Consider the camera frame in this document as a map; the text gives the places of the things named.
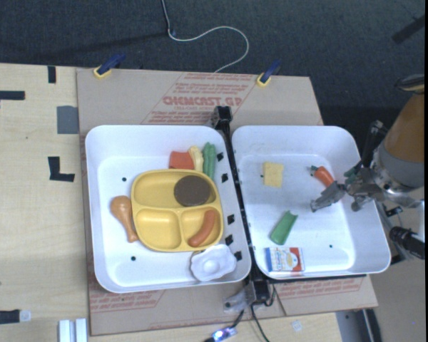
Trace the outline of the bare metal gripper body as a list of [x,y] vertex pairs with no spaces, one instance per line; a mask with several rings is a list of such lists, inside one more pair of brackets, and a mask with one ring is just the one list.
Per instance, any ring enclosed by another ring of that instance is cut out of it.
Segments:
[[345,173],[345,187],[352,198],[366,194],[376,202],[389,200],[404,208],[415,208],[422,202],[413,194],[415,188],[397,181],[386,170],[353,167]]

